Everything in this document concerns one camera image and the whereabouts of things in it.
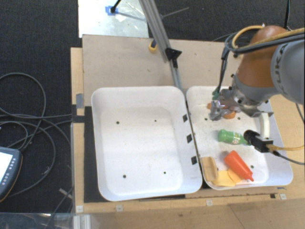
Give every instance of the orange object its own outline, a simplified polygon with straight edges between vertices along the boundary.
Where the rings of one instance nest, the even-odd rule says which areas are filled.
[[[223,115],[223,118],[225,118],[225,119],[233,119],[235,117],[235,114],[236,114],[235,111],[233,111],[232,113]]]
[[[225,158],[224,162],[234,171],[238,176],[243,179],[249,179],[254,181],[252,178],[252,171],[246,165],[246,163],[240,158],[236,151],[230,152]]]

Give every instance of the metal bracket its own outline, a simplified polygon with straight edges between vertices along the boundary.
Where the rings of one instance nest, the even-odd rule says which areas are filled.
[[[177,58],[180,56],[180,54],[181,54],[182,52],[179,51],[179,50],[176,50],[176,49],[166,48],[166,49],[165,49],[165,53],[166,53],[167,59],[168,59],[169,61],[172,60],[172,62],[173,62],[173,67],[174,67],[175,69],[178,69]]]

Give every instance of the empty white tray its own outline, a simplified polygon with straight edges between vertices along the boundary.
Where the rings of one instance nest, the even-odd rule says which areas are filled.
[[[104,198],[178,195],[201,187],[185,98],[178,88],[100,88],[91,103]]]
[[[212,86],[194,86],[188,89],[186,94],[199,156],[211,156],[215,159],[219,170],[227,170],[228,167],[224,163],[224,157],[230,151],[235,150],[253,172],[254,182],[243,180],[235,187],[216,186],[207,181],[206,183],[217,190],[289,184],[292,181],[293,172],[288,161],[270,153],[262,154],[255,150],[253,146],[218,142],[217,135],[221,129],[241,134],[250,129],[260,133],[260,121],[259,118],[250,118],[244,113],[238,113],[234,119],[230,120],[211,121],[207,104],[211,102],[212,92],[215,88]],[[262,104],[260,109],[266,112],[272,111],[269,103]],[[274,140],[275,145],[283,146],[274,116],[271,116],[269,121],[271,126],[270,138]],[[286,155],[285,151],[280,152],[282,155]]]

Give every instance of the handheld device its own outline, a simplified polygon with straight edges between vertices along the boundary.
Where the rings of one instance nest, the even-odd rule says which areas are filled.
[[[0,202],[13,188],[20,172],[22,154],[17,149],[0,147]]]

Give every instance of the black floor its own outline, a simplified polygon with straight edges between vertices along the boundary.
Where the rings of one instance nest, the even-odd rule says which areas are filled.
[[[253,24],[284,25],[287,0],[156,0],[159,12],[189,10],[164,18],[169,38],[213,40]],[[305,0],[292,0],[289,26],[304,27]],[[35,77],[47,96],[45,116],[71,113],[70,48],[80,47],[78,0],[0,0],[0,77],[22,72]],[[22,76],[0,81],[0,107],[11,113],[41,115],[42,94],[36,84]],[[69,120],[57,118],[53,122]],[[61,126],[69,136],[70,125]],[[62,135],[48,131],[56,145],[50,174],[33,189],[7,198],[0,212],[52,212],[71,188],[70,147]],[[23,137],[22,129],[3,126],[0,146]],[[37,135],[24,152],[16,193],[39,180],[52,162],[51,142]],[[68,211],[67,199],[59,212]]]

